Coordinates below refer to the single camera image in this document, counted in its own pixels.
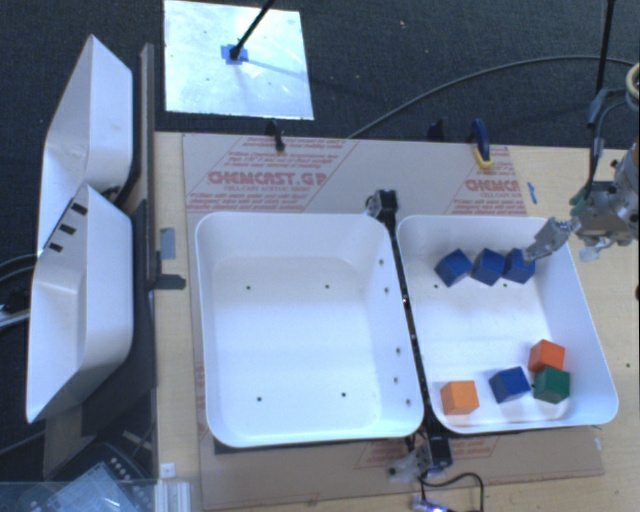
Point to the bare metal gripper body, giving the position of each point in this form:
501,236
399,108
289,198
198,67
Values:
605,215

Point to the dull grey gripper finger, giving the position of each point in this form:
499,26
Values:
547,237

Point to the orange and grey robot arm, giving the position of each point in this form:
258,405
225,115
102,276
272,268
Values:
636,152

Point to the blue cube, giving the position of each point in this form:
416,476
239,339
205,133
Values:
488,267
517,272
452,267
509,385

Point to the white plastic tray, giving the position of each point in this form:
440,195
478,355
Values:
475,325
300,330

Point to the orange cube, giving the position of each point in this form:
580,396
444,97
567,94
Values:
546,356
459,398

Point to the green cube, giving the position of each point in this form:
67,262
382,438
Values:
551,385

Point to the thin black and white rod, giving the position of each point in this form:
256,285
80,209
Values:
407,305

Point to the brown cardboard board, red print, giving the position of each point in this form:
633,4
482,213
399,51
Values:
320,180

